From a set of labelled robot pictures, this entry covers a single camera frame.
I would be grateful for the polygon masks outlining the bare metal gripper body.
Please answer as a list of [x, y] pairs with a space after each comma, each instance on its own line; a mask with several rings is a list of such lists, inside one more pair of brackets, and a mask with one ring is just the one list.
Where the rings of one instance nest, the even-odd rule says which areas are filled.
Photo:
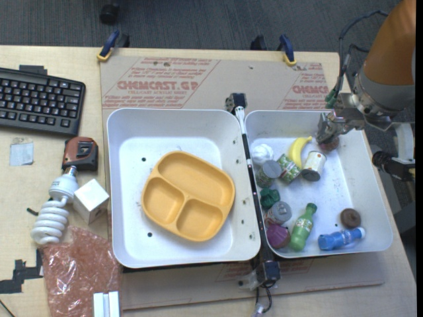
[[334, 117], [347, 129], [363, 129], [365, 124], [382, 131], [390, 128], [396, 110], [391, 110], [374, 101], [367, 93], [341, 92], [334, 103]]

